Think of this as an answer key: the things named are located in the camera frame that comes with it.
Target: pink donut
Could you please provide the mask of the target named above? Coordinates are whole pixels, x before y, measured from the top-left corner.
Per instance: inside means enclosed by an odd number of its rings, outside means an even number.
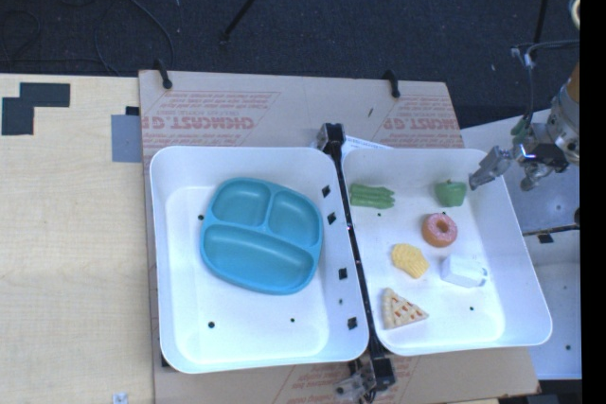
[[[452,244],[458,234],[455,222],[441,212],[427,216],[421,226],[421,232],[423,238],[437,248]]]

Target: blue plate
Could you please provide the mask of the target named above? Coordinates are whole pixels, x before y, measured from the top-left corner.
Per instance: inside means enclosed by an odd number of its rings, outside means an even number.
[[[322,248],[322,219],[305,195],[238,177],[213,195],[200,254],[220,278],[249,290],[292,294],[312,280]]]

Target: pizza crust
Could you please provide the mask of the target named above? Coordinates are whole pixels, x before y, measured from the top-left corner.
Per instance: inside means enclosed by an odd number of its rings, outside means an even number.
[[[429,318],[429,313],[399,296],[391,288],[383,291],[381,311],[385,329],[397,328]]]

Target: green beans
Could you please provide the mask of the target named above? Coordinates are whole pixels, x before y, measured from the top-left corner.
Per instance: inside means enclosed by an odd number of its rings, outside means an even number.
[[[388,209],[394,206],[394,191],[386,187],[352,184],[349,186],[349,203],[363,207]]]

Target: white tray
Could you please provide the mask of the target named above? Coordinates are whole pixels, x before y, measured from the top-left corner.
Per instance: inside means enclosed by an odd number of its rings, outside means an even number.
[[[365,351],[365,308],[337,173],[327,155],[311,148],[168,147],[153,157],[150,177],[160,346],[173,368],[200,374],[354,360]],[[324,241],[303,290],[246,290],[205,266],[198,217],[219,184],[233,177],[286,185],[317,205]]]
[[[477,348],[530,346],[547,341],[551,317],[502,178],[468,189],[463,205],[442,207],[434,184],[467,181],[486,153],[476,149],[356,149],[343,161],[346,183],[384,185],[395,191],[393,208],[351,207],[370,305],[383,345],[414,356]],[[426,243],[420,227],[431,213],[446,212],[458,237],[447,248]],[[417,246],[430,263],[414,279],[390,257],[396,243]],[[440,277],[449,254],[488,270],[481,287],[463,288]],[[381,294],[386,287],[418,304],[430,317],[384,329]]]

